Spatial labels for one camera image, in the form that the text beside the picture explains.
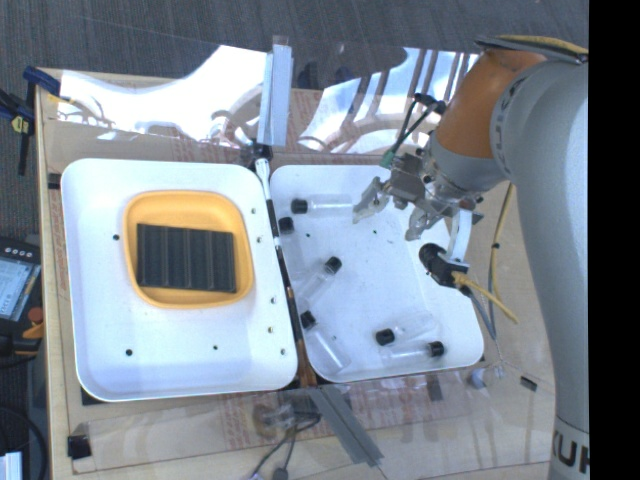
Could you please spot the black ribbed rack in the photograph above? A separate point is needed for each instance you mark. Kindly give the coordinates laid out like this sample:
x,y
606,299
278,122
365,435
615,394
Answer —
x,y
186,258

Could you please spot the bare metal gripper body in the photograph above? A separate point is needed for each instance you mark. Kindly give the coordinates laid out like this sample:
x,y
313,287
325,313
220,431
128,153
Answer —
x,y
409,180

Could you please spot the white plastic tray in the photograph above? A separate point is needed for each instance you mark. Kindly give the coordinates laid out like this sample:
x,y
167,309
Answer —
x,y
380,288
175,348

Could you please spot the black cylinder on white bracket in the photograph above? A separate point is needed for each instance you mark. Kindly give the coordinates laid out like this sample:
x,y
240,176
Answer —
x,y
441,265

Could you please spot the thin black and white rod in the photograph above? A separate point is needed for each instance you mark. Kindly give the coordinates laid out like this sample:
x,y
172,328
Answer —
x,y
280,255

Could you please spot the clear plastic bottle black cap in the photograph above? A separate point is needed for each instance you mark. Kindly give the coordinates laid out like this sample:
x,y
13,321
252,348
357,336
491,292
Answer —
x,y
385,337
436,349
308,320
300,205
332,265
286,225

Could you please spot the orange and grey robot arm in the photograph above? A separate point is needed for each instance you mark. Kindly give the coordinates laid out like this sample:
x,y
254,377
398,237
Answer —
x,y
545,178

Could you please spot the yellow plastic bowl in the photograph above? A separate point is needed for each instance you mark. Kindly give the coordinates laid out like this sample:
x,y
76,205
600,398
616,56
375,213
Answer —
x,y
185,205

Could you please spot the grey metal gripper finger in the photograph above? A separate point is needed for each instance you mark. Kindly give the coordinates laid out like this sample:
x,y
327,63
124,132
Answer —
x,y
369,202
421,223

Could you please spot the brown cardboard board red print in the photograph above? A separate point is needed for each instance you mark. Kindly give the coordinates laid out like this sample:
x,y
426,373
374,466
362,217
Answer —
x,y
150,140

